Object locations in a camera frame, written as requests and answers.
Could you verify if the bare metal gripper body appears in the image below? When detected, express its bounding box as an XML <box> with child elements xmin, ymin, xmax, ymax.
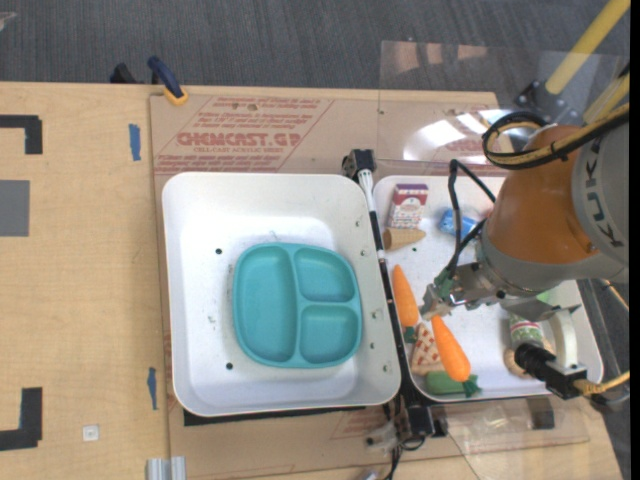
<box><xmin>425</xmin><ymin>261</ymin><xmax>507</xmax><ymax>312</ymax></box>

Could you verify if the orange carrot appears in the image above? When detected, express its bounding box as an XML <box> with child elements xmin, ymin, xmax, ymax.
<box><xmin>430</xmin><ymin>314</ymin><xmax>483</xmax><ymax>399</ymax></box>
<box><xmin>391</xmin><ymin>264</ymin><xmax>422</xmax><ymax>345</ymax></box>

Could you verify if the tan lattice pie slice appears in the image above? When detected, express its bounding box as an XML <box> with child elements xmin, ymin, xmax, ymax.
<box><xmin>410</xmin><ymin>321</ymin><xmax>446</xmax><ymax>377</ymax></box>

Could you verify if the white plastic tray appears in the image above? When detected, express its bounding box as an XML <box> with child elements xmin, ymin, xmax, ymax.
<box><xmin>372</xmin><ymin>174</ymin><xmax>605</xmax><ymax>403</ymax></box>
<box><xmin>161</xmin><ymin>171</ymin><xmax>403</xmax><ymax>418</ymax></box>

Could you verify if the white can, red green print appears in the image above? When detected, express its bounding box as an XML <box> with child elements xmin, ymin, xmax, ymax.
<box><xmin>508</xmin><ymin>312</ymin><xmax>545</xmax><ymax>350</ymax></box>

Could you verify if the blue packet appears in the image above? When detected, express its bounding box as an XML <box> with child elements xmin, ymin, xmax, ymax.
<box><xmin>438</xmin><ymin>208</ymin><xmax>482</xmax><ymax>240</ymax></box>

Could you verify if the green toy vegetable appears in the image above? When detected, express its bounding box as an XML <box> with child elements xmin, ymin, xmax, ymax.
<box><xmin>424</xmin><ymin>370</ymin><xmax>467</xmax><ymax>397</ymax></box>

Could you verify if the tan ice cream cone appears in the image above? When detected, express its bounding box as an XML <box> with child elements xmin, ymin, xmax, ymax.
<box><xmin>382</xmin><ymin>226</ymin><xmax>427</xmax><ymax>252</ymax></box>

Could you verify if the tan doughnut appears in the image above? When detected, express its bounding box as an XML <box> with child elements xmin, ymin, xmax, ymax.
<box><xmin>503</xmin><ymin>344</ymin><xmax>537</xmax><ymax>381</ymax></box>

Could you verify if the thin black and white rod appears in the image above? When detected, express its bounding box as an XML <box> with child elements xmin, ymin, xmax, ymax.
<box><xmin>357</xmin><ymin>167</ymin><xmax>417</xmax><ymax>409</ymax></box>

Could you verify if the small red and white carton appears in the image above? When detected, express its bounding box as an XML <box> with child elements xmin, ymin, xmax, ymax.
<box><xmin>385</xmin><ymin>183</ymin><xmax>430</xmax><ymax>231</ymax></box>

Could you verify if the teal divided plate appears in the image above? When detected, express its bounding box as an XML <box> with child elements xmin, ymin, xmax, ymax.
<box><xmin>231</xmin><ymin>241</ymin><xmax>364</xmax><ymax>370</ymax></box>

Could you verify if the brown cardboard board, red print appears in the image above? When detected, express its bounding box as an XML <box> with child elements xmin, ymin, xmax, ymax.
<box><xmin>149</xmin><ymin>85</ymin><xmax>609</xmax><ymax>480</ymax></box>

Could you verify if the black block with thin wires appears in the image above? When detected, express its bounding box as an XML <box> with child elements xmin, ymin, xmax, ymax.
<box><xmin>342</xmin><ymin>148</ymin><xmax>378</xmax><ymax>178</ymax></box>
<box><xmin>399</xmin><ymin>404</ymin><xmax>437</xmax><ymax>439</ymax></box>

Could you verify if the black cylinder on white bracket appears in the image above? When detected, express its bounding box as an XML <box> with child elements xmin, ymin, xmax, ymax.
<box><xmin>513</xmin><ymin>303</ymin><xmax>590</xmax><ymax>401</ymax></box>

